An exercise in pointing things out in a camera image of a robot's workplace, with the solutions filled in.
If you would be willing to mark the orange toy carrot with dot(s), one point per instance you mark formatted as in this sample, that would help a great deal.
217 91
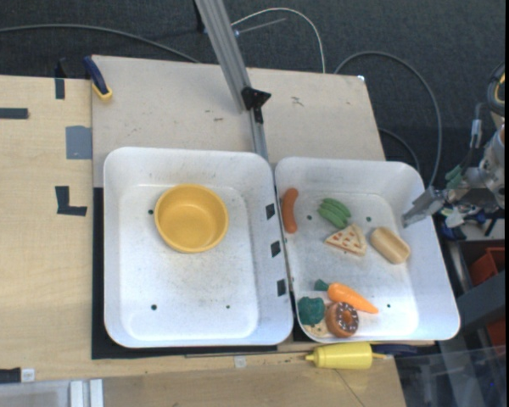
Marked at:
348 296

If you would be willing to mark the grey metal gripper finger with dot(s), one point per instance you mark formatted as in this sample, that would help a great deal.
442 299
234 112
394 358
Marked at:
429 198
422 215

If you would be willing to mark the yellow squeeze bottle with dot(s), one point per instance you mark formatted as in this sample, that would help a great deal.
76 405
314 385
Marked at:
343 355

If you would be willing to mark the toy pizza slice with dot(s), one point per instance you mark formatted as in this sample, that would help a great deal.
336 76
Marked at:
348 242

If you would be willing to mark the beige toy biscuit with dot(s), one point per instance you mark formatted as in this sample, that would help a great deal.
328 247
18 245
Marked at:
318 330

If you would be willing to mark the orange toy sausage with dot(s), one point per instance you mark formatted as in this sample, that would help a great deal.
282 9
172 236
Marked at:
289 210

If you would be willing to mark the green toy pea pods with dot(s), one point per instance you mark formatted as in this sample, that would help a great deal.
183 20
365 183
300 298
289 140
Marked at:
334 212

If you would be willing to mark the white plastic tray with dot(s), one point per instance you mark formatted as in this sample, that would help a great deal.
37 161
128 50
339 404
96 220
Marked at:
195 295
407 295

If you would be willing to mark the brown toy doughnut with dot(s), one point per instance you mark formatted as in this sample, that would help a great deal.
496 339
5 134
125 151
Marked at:
342 319

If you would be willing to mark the yellow bowl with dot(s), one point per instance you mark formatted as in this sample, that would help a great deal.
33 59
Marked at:
191 221

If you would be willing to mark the tan toy bread bun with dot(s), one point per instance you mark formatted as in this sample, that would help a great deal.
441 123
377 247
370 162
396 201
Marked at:
389 245

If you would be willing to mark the green toy broccoli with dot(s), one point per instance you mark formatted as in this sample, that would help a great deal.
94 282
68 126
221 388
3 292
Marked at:
311 310

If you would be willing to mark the pale wood board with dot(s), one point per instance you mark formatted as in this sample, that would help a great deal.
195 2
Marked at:
174 113

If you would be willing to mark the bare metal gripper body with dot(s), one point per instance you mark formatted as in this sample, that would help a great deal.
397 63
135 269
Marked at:
490 180

